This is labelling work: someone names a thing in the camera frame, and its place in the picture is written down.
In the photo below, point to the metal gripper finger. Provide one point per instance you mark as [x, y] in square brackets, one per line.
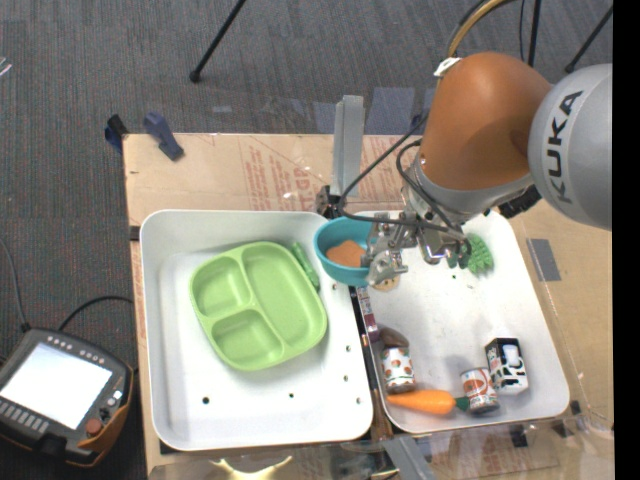
[386, 267]
[440, 253]

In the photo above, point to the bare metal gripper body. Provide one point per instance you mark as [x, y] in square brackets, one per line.
[400, 233]

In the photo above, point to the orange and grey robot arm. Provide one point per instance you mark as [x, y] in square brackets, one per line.
[475, 128]

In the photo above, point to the tan biscuit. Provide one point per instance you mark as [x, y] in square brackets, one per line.
[386, 283]

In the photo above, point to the green toy broccoli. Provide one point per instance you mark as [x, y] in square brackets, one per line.
[480, 255]

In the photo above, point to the orange toy bread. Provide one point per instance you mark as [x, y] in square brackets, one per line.
[346, 255]

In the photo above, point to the white and purple packet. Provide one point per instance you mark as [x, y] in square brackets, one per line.
[367, 313]

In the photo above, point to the blue bowl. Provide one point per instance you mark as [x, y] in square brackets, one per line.
[335, 233]

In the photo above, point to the white plastic tray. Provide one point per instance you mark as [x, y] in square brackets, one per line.
[450, 318]
[260, 408]

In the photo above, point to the green pea pod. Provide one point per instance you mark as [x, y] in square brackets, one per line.
[306, 267]

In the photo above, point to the white can with orange print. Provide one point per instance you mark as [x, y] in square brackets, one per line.
[398, 369]

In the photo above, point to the black and white carton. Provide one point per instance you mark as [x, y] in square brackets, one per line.
[506, 365]

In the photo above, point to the green divided plate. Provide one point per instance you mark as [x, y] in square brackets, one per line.
[260, 303]

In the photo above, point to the orange carrot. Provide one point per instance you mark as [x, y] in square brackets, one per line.
[422, 401]

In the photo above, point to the red and white can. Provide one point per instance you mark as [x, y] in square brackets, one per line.
[479, 389]

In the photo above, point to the brown cardboard board, red print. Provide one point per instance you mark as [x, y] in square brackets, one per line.
[200, 178]

